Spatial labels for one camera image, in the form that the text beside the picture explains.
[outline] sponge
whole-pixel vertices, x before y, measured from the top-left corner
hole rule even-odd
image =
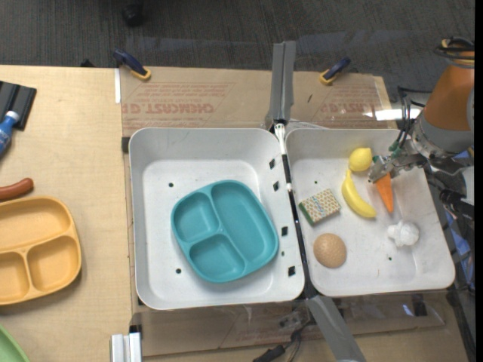
[[[299,203],[299,208],[310,225],[315,225],[327,216],[340,210],[339,201],[330,189],[325,189]]]

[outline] chair caster wheel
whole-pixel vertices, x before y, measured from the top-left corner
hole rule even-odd
[[[122,18],[130,27],[143,23],[143,9],[139,5],[131,4],[122,10]]]

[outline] orange divided plate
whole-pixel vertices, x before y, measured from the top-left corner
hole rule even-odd
[[[30,197],[0,203],[0,305],[58,291],[80,269],[77,231],[62,202]]]

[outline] bottle cap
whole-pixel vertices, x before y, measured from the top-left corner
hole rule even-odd
[[[10,118],[13,118],[16,122],[18,122],[18,120],[20,119],[20,116],[16,113],[16,112],[7,112],[7,114],[5,114],[5,117],[10,117]]]

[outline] sausage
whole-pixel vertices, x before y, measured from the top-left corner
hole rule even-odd
[[[31,178],[21,179],[18,183],[9,186],[0,186],[0,201],[9,198],[16,198],[33,189],[33,180]]]

